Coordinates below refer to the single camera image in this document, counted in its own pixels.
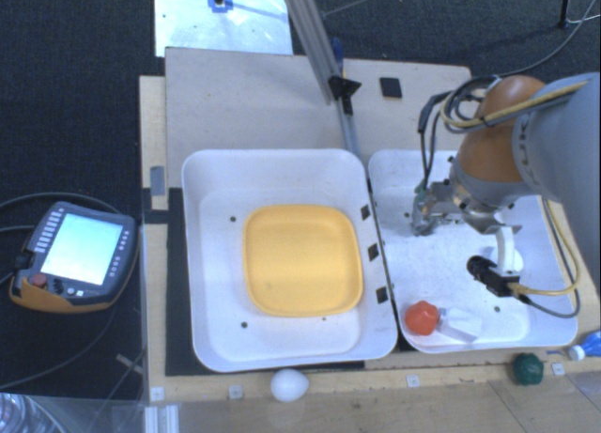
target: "white tray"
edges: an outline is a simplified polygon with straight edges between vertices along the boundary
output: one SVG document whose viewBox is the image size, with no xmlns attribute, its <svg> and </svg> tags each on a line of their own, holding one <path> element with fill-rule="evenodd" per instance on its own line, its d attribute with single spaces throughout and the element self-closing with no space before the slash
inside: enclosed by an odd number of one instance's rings
<svg viewBox="0 0 601 433">
<path fill-rule="evenodd" d="M 204 150 L 182 168 L 193 347 L 219 372 L 301 364 L 362 361 L 396 344 L 387 288 L 361 162 L 340 149 Z M 315 204 L 343 211 L 353 223 L 363 267 L 363 295 L 351 310 L 328 317 L 276 317 L 248 297 L 242 268 L 242 228 L 255 209 Z"/>
<path fill-rule="evenodd" d="M 438 151 L 430 179 L 448 177 L 452 151 Z M 560 319 L 527 306 L 514 298 L 497 298 L 474 281 L 466 269 L 473 255 L 489 255 L 495 236 L 484 236 L 466 224 L 439 226 L 434 234 L 415 237 L 410 228 L 414 189 L 423 178 L 419 151 L 381 150 L 369 163 L 369 175 L 380 234 L 399 319 L 419 300 L 437 307 L 459 308 L 483 321 L 480 337 L 473 343 L 457 341 L 439 332 L 414 334 L 399 320 L 403 335 L 412 346 L 427 353 L 469 349 L 546 347 L 566 345 L 574 339 L 577 319 Z M 521 283 L 542 289 L 562 289 L 565 284 L 557 264 L 545 222 L 534 196 L 516 201 L 502 219 L 522 224 L 515 235 L 516 249 L 525 268 Z M 536 296 L 534 300 L 562 313 L 573 311 L 567 296 Z"/>
</svg>

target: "white egg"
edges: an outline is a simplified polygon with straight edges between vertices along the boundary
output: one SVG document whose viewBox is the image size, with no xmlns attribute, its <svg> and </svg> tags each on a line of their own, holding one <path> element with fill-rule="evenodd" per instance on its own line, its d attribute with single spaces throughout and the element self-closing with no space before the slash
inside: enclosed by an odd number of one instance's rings
<svg viewBox="0 0 601 433">
<path fill-rule="evenodd" d="M 296 401 L 309 389 L 309 379 L 296 369 L 281 369 L 271 379 L 271 392 L 284 403 Z"/>
</svg>

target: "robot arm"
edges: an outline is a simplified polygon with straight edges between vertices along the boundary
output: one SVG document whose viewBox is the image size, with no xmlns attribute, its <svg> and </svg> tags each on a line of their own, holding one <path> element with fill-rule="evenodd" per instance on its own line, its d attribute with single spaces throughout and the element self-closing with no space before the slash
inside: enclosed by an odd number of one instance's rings
<svg viewBox="0 0 601 433">
<path fill-rule="evenodd" d="M 582 82 L 570 96 L 468 132 L 449 178 L 418 192 L 415 234 L 456 218 L 494 234 L 504 226 L 495 213 L 519 197 L 540 194 L 562 203 L 599 291 L 599 73 L 549 85 L 526 76 L 503 79 L 487 92 L 476 117 Z"/>
</svg>

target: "screen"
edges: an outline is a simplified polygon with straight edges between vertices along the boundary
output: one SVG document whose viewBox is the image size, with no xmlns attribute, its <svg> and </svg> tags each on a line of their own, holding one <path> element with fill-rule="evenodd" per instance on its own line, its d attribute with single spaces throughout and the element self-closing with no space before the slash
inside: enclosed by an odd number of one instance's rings
<svg viewBox="0 0 601 433">
<path fill-rule="evenodd" d="M 101 285 L 122 229 L 121 224 L 67 213 L 41 271 Z"/>
</svg>

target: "dark carpet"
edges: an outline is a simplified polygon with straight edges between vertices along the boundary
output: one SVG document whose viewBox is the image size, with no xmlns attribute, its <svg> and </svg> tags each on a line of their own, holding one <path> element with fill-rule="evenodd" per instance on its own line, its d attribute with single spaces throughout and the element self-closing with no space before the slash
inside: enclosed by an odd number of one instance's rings
<svg viewBox="0 0 601 433">
<path fill-rule="evenodd" d="M 356 0 L 316 0 L 330 11 Z M 526 66 L 573 30 L 557 27 L 562 0 L 373 0 L 328 16 L 348 57 L 469 66 L 474 74 Z M 572 0 L 579 18 L 590 0 Z M 598 13 L 598 4 L 592 13 Z M 138 77 L 163 74 L 154 57 L 153 0 L 0 0 L 0 201 L 21 194 L 89 194 L 140 218 Z M 295 50 L 300 46 L 295 38 Z M 599 70 L 599 20 L 584 24 L 532 71 L 550 81 Z M 50 203 L 2 211 L 0 227 L 35 223 Z M 23 243 L 0 237 L 0 277 Z M 57 317 L 13 305 L 0 287 L 0 385 L 83 349 L 112 312 Z M 102 398 L 142 344 L 138 271 L 107 334 L 82 358 L 15 393 Z M 132 374 L 117 398 L 135 398 Z"/>
</svg>

